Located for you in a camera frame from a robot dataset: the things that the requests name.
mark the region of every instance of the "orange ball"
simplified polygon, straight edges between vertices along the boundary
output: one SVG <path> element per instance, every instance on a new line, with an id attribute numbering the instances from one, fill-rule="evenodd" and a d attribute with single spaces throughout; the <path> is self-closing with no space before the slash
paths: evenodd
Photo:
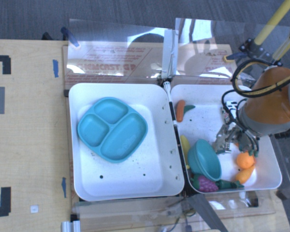
<path id="1" fill-rule="evenodd" d="M 239 153 L 236 158 L 236 163 L 240 168 L 247 169 L 256 163 L 255 157 L 249 155 L 248 151 Z"/>

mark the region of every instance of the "dark floor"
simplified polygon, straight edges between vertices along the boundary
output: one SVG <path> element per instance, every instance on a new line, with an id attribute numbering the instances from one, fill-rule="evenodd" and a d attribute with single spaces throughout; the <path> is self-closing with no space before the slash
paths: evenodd
<path id="1" fill-rule="evenodd" d="M 0 0 L 0 39 L 61 40 L 69 19 L 174 28 L 175 19 L 266 24 L 284 0 Z M 290 27 L 290 10 L 279 22 Z M 290 51 L 286 62 L 290 67 Z M 290 219 L 290 138 L 277 141 L 283 172 L 278 195 Z"/>

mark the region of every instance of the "table surface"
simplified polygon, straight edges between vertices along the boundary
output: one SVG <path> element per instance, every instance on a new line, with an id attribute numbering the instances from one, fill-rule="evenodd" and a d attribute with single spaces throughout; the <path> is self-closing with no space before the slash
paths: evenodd
<path id="1" fill-rule="evenodd" d="M 5 87 L 5 111 L 0 114 L 0 189 L 11 187 L 11 212 L 0 217 L 0 231 L 60 231 L 61 222 L 70 220 L 67 98 L 63 95 L 65 45 L 65 41 L 0 40 L 0 55 L 10 56 L 12 69 L 11 74 L 2 74 L 0 62 L 0 87 Z M 54 75 L 54 60 L 58 61 L 58 77 Z M 274 190 L 267 192 L 273 212 L 237 218 L 218 213 L 226 228 L 289 232 L 281 200 Z M 37 213 L 30 212 L 32 205 L 38 205 Z M 191 220 L 191 225 L 198 231 L 209 229 L 203 221 Z M 90 231 L 85 222 L 83 228 Z"/>

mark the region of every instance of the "white plastic tray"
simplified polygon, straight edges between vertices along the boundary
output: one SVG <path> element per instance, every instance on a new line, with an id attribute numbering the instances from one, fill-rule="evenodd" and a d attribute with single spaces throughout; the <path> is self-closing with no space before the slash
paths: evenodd
<path id="1" fill-rule="evenodd" d="M 148 133 L 124 162 L 108 162 L 77 135 L 77 124 L 99 99 L 115 97 L 143 116 Z M 171 111 L 165 91 L 151 84 L 74 85 L 69 91 L 74 187 L 86 201 L 173 196 L 184 187 Z"/>
<path id="2" fill-rule="evenodd" d="M 184 135 L 192 146 L 198 139 L 205 139 L 212 144 L 216 134 L 223 125 L 221 113 L 221 96 L 225 91 L 233 89 L 226 85 L 177 85 L 171 90 L 173 104 L 185 100 L 186 105 L 195 105 L 184 115 L 184 120 L 178 125 L 180 135 Z M 242 96 L 235 92 L 228 94 L 225 101 L 240 101 Z M 250 179 L 244 184 L 246 191 L 275 189 L 282 182 L 281 171 L 274 153 L 271 140 L 264 136 L 259 142 L 259 156 L 256 158 L 256 168 Z M 238 166 L 235 159 L 239 150 L 233 146 L 232 153 L 219 154 L 222 168 L 221 179 L 235 181 Z M 242 191 L 243 189 L 226 189 L 219 192 Z"/>

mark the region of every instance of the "yellow rod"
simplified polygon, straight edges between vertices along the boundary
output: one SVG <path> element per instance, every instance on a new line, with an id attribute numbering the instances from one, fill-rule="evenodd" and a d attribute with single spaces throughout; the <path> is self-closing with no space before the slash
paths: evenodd
<path id="1" fill-rule="evenodd" d="M 273 53 L 273 59 L 274 60 L 280 60 L 286 52 L 288 52 L 290 49 L 290 38 L 288 38 L 274 53 Z"/>
<path id="2" fill-rule="evenodd" d="M 261 45 L 264 42 L 267 36 L 269 36 L 269 34 L 273 31 L 275 26 L 281 21 L 281 19 L 285 16 L 285 14 L 289 11 L 289 9 L 290 9 L 290 0 L 285 0 L 277 9 L 272 18 L 264 26 L 262 31 L 254 39 L 256 45 Z"/>

